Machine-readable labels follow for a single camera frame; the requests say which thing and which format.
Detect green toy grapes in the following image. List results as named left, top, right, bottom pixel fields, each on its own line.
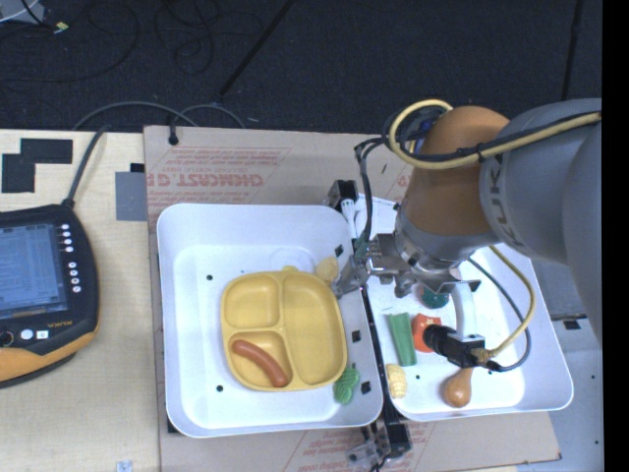
left=332, top=366, right=362, bottom=406

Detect pale yellow toy food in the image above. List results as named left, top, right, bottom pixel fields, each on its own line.
left=314, top=256, right=340, bottom=284

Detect black block with thin wires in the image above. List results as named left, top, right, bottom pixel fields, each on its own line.
left=327, top=179, right=358, bottom=210
left=382, top=422, right=412, bottom=457

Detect green toy celery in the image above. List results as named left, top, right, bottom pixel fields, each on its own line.
left=383, top=312, right=419, bottom=368

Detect brown cardboard board red print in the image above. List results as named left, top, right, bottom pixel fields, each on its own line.
left=142, top=125, right=563, bottom=472

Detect yellow divided plate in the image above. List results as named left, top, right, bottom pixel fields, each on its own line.
left=219, top=268, right=349, bottom=393

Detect black cylinder on white bracket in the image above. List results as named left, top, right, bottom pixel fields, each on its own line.
left=422, top=278, right=487, bottom=370

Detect thin black and white rod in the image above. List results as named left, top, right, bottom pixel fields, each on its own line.
left=341, top=198, right=397, bottom=430

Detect teal toy food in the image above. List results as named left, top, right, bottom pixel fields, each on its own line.
left=417, top=285, right=451, bottom=311

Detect tan toy pear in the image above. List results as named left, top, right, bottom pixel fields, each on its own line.
left=440, top=366, right=476, bottom=409

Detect orange toy tomato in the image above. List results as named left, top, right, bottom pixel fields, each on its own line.
left=411, top=312, right=443, bottom=354

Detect clear round plastic lid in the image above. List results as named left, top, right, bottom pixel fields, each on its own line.
left=269, top=246, right=316, bottom=274

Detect orange-brown toy sausage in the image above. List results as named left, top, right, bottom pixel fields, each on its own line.
left=231, top=338, right=290, bottom=388

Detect white plastic tray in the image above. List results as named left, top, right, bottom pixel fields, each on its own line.
left=155, top=203, right=385, bottom=440
left=351, top=193, right=575, bottom=423

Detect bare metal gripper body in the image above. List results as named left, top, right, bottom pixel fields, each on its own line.
left=365, top=233, right=464, bottom=287

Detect yellow toy corn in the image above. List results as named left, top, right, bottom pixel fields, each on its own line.
left=385, top=363, right=409, bottom=400

